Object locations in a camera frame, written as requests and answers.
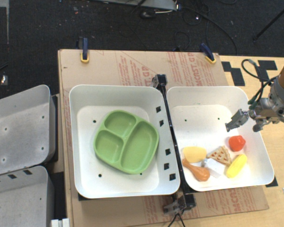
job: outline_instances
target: toy food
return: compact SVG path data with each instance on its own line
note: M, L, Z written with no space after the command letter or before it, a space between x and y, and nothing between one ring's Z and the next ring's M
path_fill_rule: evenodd
M232 151L240 151L245 146L246 141L241 135L231 136L228 140Z
M201 182L207 181L210 177L210 172L208 169L205 167L191 165L186 158L182 160L182 164L193 173L197 180Z
M206 149L198 146L188 146L183 148L183 154L190 163L203 161L206 158Z
M202 162L202 166L209 169L210 175L212 175L213 177L218 178L224 174L225 165L220 162L217 162L212 158L204 159L204 161Z
M222 164L229 166L231 164L231 156L225 146L221 146L214 152L207 155L207 158L212 158Z
M238 175L239 172L242 170L243 166L246 164L246 162L247 156L245 154L238 155L227 169L226 176L229 178L233 178Z

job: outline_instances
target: yellow corn toy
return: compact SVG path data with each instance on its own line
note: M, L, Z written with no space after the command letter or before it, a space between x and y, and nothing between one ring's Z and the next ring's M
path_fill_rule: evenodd
M239 174L239 172L242 170L244 165L247 162L247 156L244 154L238 155L235 160L232 162L232 164L228 167L226 175L229 178L233 178L236 175Z

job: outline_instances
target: black stand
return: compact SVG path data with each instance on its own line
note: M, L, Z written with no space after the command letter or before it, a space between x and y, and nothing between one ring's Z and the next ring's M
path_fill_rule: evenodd
M254 36L254 42L257 41L257 39L275 22L277 21L278 18L280 18L280 16L284 14L284 9L268 24L266 25L266 27L260 32L258 33L256 36Z

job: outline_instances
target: white tray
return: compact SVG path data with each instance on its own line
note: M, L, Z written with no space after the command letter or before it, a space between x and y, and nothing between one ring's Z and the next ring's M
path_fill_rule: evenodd
M49 227L54 188L43 166L0 175L0 227Z
M178 190L178 164L160 91L152 87L78 85L70 91L70 109L75 185L80 195L93 199L169 195ZM98 127L109 112L117 109L149 121L159 131L156 154L141 174L121 172L94 152Z
M226 131L225 123L231 121L239 108L248 110L248 98L243 90L238 87L173 87L167 92L167 99L181 159L184 157L182 149L187 146L204 147L210 153L221 145L229 149L231 136L242 135L246 140L241 151L229 149L232 159L240 153L248 158L235 178L210 176L208 181L200 182L183 167L191 188L201 192L265 185L273 181L274 170L261 134L252 130L255 122L249 119L243 126Z
M0 174L47 162L55 152L55 106L40 85L0 100Z

